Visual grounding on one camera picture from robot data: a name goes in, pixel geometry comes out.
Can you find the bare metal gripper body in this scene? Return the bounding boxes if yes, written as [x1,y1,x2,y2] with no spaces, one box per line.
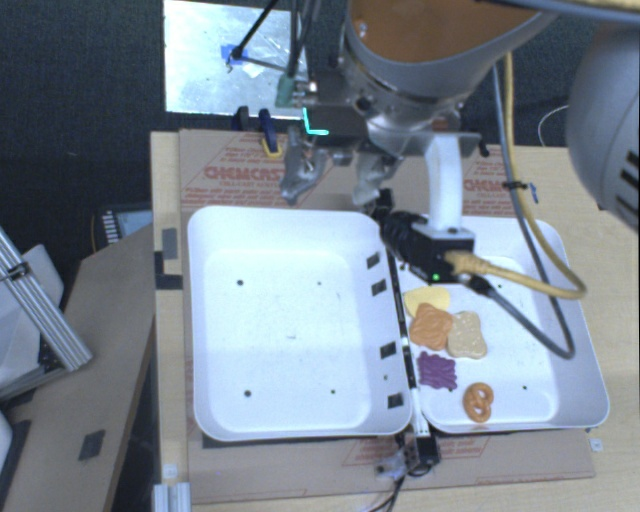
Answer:
[301,64,466,154]

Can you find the brown cardboard board red print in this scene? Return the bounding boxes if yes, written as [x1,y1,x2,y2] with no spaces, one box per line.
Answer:
[178,127,597,505]

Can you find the yellow toy cheese slice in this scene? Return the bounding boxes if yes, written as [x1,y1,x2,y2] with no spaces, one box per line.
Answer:
[403,285,452,319]

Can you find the thin black and white rod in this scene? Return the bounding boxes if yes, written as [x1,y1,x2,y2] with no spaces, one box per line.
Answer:
[385,248,429,437]

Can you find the orange toy waffle biscuit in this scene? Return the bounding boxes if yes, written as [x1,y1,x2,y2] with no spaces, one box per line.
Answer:
[409,302,455,353]

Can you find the white plastic tray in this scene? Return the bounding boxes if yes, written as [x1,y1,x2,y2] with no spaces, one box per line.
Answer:
[384,214,612,435]
[186,204,415,444]

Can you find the beige toy bread slice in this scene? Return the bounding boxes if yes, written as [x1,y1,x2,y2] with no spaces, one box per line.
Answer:
[445,310,489,361]

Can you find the purple toy grapes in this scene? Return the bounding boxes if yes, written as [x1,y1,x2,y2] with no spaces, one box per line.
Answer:
[416,350,459,393]

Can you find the brown toy pretzel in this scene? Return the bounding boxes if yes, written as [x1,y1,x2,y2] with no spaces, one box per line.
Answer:
[461,381,496,424]

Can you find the black cylinder on white bracket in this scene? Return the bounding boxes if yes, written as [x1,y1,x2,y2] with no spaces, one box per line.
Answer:
[378,132,482,287]

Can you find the black block with thin wires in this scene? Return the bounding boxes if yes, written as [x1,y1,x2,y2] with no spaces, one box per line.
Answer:
[398,432,442,477]

